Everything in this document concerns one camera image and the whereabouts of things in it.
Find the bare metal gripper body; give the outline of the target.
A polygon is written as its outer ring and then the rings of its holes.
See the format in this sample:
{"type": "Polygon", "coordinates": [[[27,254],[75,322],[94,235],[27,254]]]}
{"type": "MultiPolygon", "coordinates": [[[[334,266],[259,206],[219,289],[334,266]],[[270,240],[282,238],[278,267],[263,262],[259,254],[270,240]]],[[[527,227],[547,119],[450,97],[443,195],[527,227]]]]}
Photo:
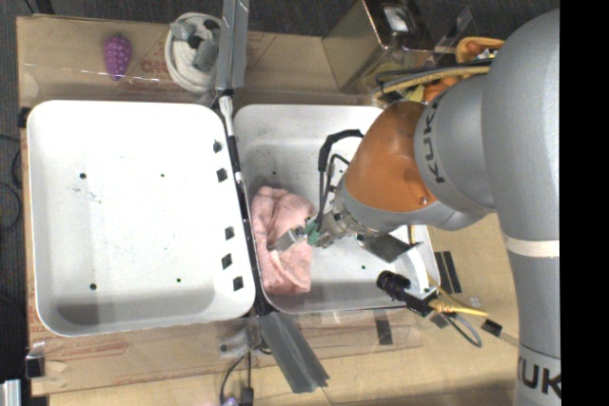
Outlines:
{"type": "Polygon", "coordinates": [[[310,220],[305,228],[305,241],[316,248],[327,248],[335,241],[357,234],[356,221],[345,212],[328,211],[310,220]]]}

